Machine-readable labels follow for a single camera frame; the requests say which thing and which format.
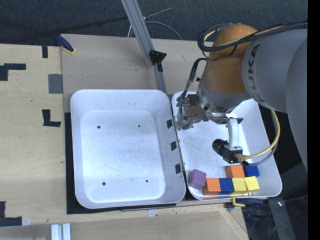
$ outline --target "black bracket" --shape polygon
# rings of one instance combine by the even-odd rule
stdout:
[[[22,226],[22,217],[6,218],[6,202],[0,202],[0,228]]]
[[[162,68],[162,61],[165,59],[165,57],[167,56],[166,53],[160,52],[160,51],[156,51],[156,50],[152,50],[149,53],[151,62],[153,65],[157,64],[158,66],[158,71],[163,72],[163,68]]]

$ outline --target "blue block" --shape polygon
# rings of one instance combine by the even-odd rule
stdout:
[[[235,191],[232,178],[220,178],[221,194],[230,194]]]
[[[246,177],[260,176],[260,172],[257,166],[244,166],[243,169]]]

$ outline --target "wooden table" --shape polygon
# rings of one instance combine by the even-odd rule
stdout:
[[[84,41],[83,36],[65,37],[72,40],[72,44],[77,40]],[[98,39],[102,40],[102,45],[110,44],[101,53],[108,57],[108,68],[115,70],[104,72],[113,83],[107,85],[109,89],[117,84],[132,84],[128,73],[148,72],[134,38],[91,38],[95,42]],[[157,51],[168,54],[162,62],[168,94],[183,91],[194,61],[202,56],[197,43],[176,40],[153,40],[153,43]],[[80,55],[82,51],[77,49],[77,53]],[[43,58],[41,46],[1,44],[0,54],[0,66],[26,64],[26,70],[9,70],[8,81],[0,81],[0,202],[6,202],[6,218],[30,218],[31,227],[71,223],[75,239],[88,239],[90,234],[96,235],[96,239],[104,239],[106,234],[117,239],[126,236],[158,239],[160,232],[166,232],[173,239],[194,239],[199,234],[209,238],[212,235],[210,239],[249,239],[241,208],[230,211],[223,203],[183,200],[176,207],[155,209],[154,217],[149,217],[147,210],[68,215],[64,120],[65,112],[69,110],[68,99],[82,88],[81,81],[91,81],[91,85],[97,83],[97,89],[101,88],[99,83],[106,82],[99,82],[92,71],[85,74],[81,73],[82,69],[76,73],[75,68],[67,69],[72,56],[60,47],[48,47],[48,58]],[[204,67],[204,63],[199,65],[199,75]],[[121,81],[115,78],[119,73]],[[63,94],[49,92],[49,75],[55,74],[63,75]],[[147,83],[149,89],[156,89],[155,78],[150,79],[154,82]],[[190,90],[196,89],[197,83],[194,83]],[[61,122],[60,127],[44,126],[43,110],[50,110],[51,121]],[[139,227],[143,228],[144,237],[136,229]],[[10,232],[13,232],[12,228],[2,228],[0,236],[11,236]]]

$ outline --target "dark floor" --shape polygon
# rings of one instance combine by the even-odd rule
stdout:
[[[137,1],[154,39],[179,37],[169,28],[150,22],[171,27],[183,40],[196,41],[200,32],[214,24],[242,23],[261,30],[308,20],[309,0]],[[54,35],[60,34],[127,37],[130,22],[120,0],[0,0],[0,29],[0,44],[56,46]],[[263,108],[261,113],[272,139],[270,115]],[[281,113],[278,116],[282,134],[275,158],[280,173],[284,174],[299,165],[301,158],[288,116]],[[308,188],[297,195],[308,197]],[[308,205],[300,207],[304,209],[301,217],[305,218]]]

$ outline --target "yellow block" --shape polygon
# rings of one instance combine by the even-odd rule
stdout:
[[[234,187],[234,192],[231,194],[231,196],[238,196],[239,194],[248,193],[245,178],[233,178],[232,183]]]
[[[246,187],[248,189],[248,192],[254,192],[260,189],[258,180],[256,176],[252,176],[252,177],[246,177],[244,178]]]

